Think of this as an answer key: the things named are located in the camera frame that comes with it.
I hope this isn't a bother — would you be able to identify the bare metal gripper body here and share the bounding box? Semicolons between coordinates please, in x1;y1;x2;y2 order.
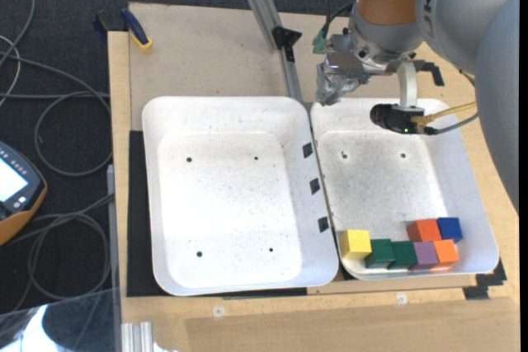
317;31;427;95

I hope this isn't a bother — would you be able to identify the white plastic tray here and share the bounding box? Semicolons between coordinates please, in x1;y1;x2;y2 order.
141;95;341;298
309;96;501;282

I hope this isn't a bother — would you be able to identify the brown cardboard board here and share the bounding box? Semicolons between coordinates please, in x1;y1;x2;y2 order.
128;2;520;296

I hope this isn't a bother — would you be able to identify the yellow cube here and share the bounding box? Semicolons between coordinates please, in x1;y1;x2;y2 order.
338;228;374;261

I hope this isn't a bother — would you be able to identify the dark orange cube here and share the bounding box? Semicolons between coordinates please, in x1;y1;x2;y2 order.
405;218;444;243

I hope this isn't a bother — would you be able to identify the green cube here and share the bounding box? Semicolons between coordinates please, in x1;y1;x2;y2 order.
363;238;397;270
389;241;417;270

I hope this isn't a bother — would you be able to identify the blue cube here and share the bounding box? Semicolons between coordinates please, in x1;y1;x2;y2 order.
436;216;464;243

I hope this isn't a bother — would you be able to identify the purple cube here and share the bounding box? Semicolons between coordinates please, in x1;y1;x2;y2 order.
412;241;440;271

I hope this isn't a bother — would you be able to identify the light orange cube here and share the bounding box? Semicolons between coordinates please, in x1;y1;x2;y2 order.
433;239;460;266

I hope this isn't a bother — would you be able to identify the black cylinder on white bracket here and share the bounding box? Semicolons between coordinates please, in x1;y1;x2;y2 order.
369;60;427;135

